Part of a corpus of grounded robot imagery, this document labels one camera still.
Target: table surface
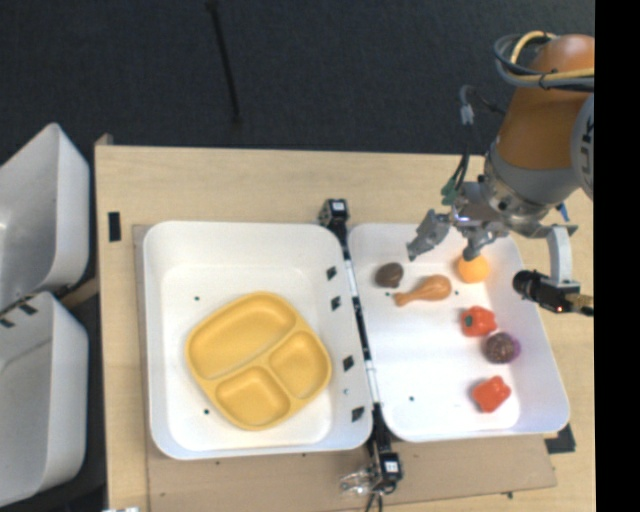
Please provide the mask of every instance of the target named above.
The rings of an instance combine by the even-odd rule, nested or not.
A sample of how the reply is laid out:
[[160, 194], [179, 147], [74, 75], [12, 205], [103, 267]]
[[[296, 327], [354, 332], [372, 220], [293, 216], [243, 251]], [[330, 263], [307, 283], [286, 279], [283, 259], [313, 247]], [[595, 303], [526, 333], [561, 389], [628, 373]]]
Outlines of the table surface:
[[[363, 449], [181, 462], [162, 455], [146, 424], [136, 301], [134, 231], [164, 220], [313, 222], [328, 198], [347, 200], [350, 224], [415, 223], [438, 210], [457, 155], [97, 145], [98, 279], [103, 347], [108, 505], [172, 510], [361, 510], [338, 479]], [[483, 159], [472, 157], [469, 176]], [[573, 277], [593, 293], [593, 205], [566, 202]], [[120, 237], [113, 237], [113, 213]], [[562, 223], [553, 212], [546, 222]], [[549, 271], [547, 245], [514, 235], [525, 268]], [[541, 310], [571, 406], [574, 453], [548, 456], [542, 436], [396, 443], [405, 479], [385, 509], [595, 510], [593, 320]]]

